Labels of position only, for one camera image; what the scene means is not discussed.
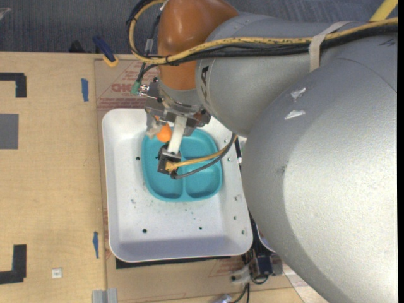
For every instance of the white plastic tray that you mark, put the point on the white plastic tray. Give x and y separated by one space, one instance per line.
176 229

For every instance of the blue divided plate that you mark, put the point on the blue divided plate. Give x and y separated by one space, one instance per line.
199 181

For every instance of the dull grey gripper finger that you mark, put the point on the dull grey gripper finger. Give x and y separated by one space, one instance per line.
152 128
190 127

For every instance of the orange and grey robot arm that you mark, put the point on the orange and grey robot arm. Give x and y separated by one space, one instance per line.
315 169

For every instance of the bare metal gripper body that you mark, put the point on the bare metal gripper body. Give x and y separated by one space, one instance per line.
156 101

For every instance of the orange toy food piece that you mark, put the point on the orange toy food piece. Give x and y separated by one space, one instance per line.
164 133

